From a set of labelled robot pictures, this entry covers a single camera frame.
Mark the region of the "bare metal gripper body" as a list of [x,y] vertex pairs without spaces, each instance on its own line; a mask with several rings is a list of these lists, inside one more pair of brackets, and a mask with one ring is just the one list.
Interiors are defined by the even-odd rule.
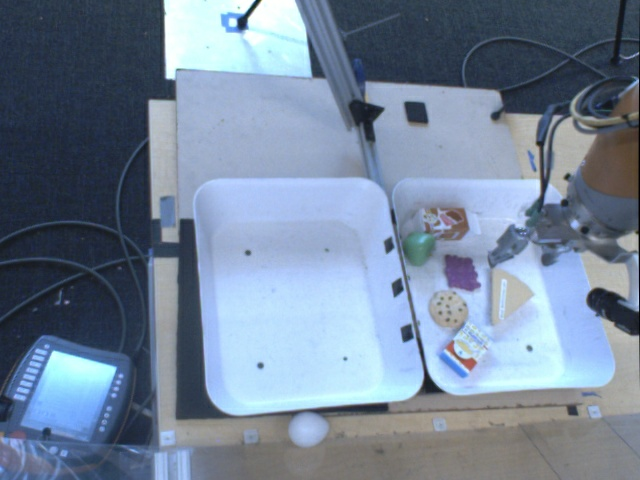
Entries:
[[530,241],[540,248],[545,244],[566,245],[569,252],[590,252],[612,264],[626,263],[634,257],[633,251],[618,243],[629,230],[598,219],[582,203],[561,202],[543,207],[534,203],[526,216]]

